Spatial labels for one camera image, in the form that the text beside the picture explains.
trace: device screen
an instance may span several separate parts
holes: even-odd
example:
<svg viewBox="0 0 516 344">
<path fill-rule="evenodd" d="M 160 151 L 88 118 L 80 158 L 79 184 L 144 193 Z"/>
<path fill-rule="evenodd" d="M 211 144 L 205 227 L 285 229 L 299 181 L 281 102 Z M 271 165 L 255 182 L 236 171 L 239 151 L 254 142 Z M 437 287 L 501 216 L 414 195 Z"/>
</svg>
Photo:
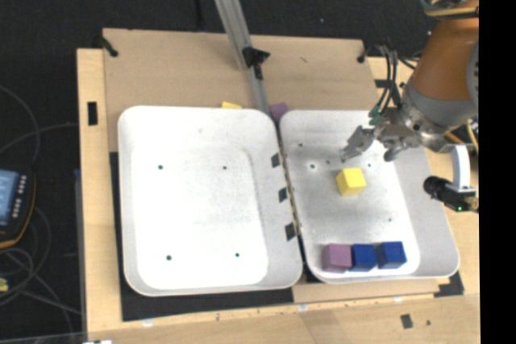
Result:
<svg viewBox="0 0 516 344">
<path fill-rule="evenodd" d="M 0 169 L 0 226 L 7 226 L 9 223 L 10 207 L 18 176 L 17 172 Z"/>
</svg>

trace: multimeter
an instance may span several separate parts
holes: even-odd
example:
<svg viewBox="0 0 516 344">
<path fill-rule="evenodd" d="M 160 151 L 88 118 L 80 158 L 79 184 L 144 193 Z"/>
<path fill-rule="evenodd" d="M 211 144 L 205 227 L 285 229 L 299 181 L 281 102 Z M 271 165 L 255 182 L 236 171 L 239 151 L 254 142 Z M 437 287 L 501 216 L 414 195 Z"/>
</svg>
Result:
<svg viewBox="0 0 516 344">
<path fill-rule="evenodd" d="M 28 167 L 0 165 L 0 249 L 15 245 L 34 209 L 35 177 Z"/>
</svg>

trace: pink cube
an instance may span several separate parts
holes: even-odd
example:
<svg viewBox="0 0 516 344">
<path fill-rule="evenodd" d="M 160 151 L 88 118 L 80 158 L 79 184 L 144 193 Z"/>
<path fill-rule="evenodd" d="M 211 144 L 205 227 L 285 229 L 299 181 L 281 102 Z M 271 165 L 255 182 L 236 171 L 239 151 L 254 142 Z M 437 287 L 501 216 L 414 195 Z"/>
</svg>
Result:
<svg viewBox="0 0 516 344">
<path fill-rule="evenodd" d="M 345 272 L 353 265 L 352 246 L 331 243 L 322 249 L 322 269 L 330 272 Z"/>
<path fill-rule="evenodd" d="M 289 107 L 286 103 L 280 102 L 275 103 L 274 105 L 270 105 L 268 107 L 268 110 L 271 113 L 271 117 L 273 118 L 273 121 L 279 125 L 281 117 L 286 114 L 289 111 Z"/>
</svg>

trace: blue block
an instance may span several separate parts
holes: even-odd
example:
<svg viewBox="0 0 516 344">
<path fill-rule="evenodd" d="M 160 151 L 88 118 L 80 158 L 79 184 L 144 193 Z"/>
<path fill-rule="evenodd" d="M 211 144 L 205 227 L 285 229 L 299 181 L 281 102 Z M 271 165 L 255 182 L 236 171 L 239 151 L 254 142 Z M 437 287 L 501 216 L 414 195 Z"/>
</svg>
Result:
<svg viewBox="0 0 516 344">
<path fill-rule="evenodd" d="M 378 267 L 380 269 L 399 268 L 406 263 L 403 242 L 383 242 L 377 248 Z"/>
<path fill-rule="evenodd" d="M 353 266 L 349 271 L 369 271 L 377 265 L 377 255 L 373 245 L 355 244 L 352 247 Z"/>
</svg>

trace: tray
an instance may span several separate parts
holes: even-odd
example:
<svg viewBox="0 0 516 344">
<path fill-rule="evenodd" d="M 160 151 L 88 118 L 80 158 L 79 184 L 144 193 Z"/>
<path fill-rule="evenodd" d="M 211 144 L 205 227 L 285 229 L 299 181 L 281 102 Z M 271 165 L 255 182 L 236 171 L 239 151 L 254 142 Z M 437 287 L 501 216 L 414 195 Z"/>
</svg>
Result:
<svg viewBox="0 0 516 344">
<path fill-rule="evenodd" d="M 288 288 L 302 273 L 276 128 L 258 110 L 119 119 L 124 273 L 146 296 Z"/>
<path fill-rule="evenodd" d="M 281 139 L 298 212 L 306 262 L 323 282 L 444 277 L 456 272 L 459 255 L 440 202 L 422 184 L 431 175 L 424 149 L 385 162 L 375 142 L 364 154 L 340 159 L 357 126 L 368 127 L 360 110 L 294 110 L 281 119 Z M 362 169 L 367 186 L 358 195 L 339 194 L 343 168 Z M 402 241 L 407 262 L 397 269 L 324 271 L 322 249 L 331 242 L 378 244 Z"/>
</svg>

